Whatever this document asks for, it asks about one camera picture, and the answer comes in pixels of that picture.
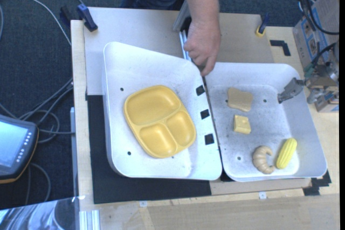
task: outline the black mat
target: black mat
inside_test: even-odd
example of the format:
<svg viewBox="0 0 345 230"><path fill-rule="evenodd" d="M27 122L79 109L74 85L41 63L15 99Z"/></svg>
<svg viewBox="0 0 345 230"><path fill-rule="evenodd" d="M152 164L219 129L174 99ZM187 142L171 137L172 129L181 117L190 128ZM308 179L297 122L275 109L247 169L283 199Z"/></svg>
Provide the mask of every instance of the black mat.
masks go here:
<svg viewBox="0 0 345 230"><path fill-rule="evenodd" d="M106 153L102 96L88 96L94 203L210 196L209 181L128 178L115 173Z"/></svg>

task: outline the yellow plate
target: yellow plate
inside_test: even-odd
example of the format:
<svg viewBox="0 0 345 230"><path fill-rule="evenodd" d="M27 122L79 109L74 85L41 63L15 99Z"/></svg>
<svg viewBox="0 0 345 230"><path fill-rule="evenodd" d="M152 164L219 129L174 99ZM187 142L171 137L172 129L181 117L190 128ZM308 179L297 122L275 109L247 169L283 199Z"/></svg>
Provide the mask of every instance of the yellow plate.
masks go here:
<svg viewBox="0 0 345 230"><path fill-rule="evenodd" d="M127 97L125 118L145 152L166 158L191 146L196 129L185 106L166 86L152 86Z"/></svg>

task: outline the human hand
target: human hand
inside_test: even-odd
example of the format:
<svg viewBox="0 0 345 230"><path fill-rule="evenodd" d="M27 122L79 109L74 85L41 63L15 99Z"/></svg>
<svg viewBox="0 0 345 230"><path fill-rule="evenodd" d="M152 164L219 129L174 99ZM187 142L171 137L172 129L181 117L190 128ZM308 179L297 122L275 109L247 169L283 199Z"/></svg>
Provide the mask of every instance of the human hand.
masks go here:
<svg viewBox="0 0 345 230"><path fill-rule="evenodd" d="M183 48L188 51L189 57L196 65L206 62L201 76L206 76L215 67L219 47L220 27L218 20L201 23L191 22L188 38Z"/></svg>

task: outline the wooden table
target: wooden table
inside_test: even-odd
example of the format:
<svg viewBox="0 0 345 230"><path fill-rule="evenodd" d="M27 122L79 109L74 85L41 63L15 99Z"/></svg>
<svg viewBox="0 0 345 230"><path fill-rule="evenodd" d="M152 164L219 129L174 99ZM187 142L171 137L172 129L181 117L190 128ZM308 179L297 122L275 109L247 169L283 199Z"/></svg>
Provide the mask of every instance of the wooden table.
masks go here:
<svg viewBox="0 0 345 230"><path fill-rule="evenodd" d="M97 9L91 12L97 23L95 19L98 14ZM121 9L115 9L113 12L126 13ZM128 13L131 17L135 16L137 11L128 10ZM138 11L138 16L154 16L157 13L163 13L162 19L166 17L170 21L177 16L177 12L174 14L163 11ZM289 46L291 56L284 56L281 47L268 45L272 55L267 57L268 62L289 64L299 72L300 76L303 76L291 27L267 27L265 36L259 41L253 35L256 26L260 23L258 15L221 14L221 22L223 34L221 59L226 59L226 55L229 56L230 61L233 59L231 57L233 52L228 53L227 45L224 45L230 39L231 48L239 49L240 52L241 45L253 42L269 44L269 40L284 40ZM332 180L329 186L320 187L320 196L304 195L303 188L312 185L310 178L246 183L215 180L210 183L212 195L207 197L94 204L88 141L88 110L85 99L87 91L85 40L89 39L89 34L86 34L88 31L80 20L72 21L71 30L80 208L81 211L99 210L101 229L268 229L269 227L340 229L339 114L318 113L313 105L309 105L310 112L326 155L328 172ZM172 36L172 30L166 32L165 39ZM175 53L175 55L180 54L182 54L181 50Z"/></svg>

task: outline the handheld device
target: handheld device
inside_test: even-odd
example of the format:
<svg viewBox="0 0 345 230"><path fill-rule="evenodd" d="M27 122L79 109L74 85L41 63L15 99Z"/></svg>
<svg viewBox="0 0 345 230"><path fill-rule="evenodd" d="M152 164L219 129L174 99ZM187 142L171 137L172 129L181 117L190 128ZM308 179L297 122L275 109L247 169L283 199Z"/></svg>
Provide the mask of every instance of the handheld device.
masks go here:
<svg viewBox="0 0 345 230"><path fill-rule="evenodd" d="M36 149L38 127L0 115L0 184L16 181Z"/></svg>

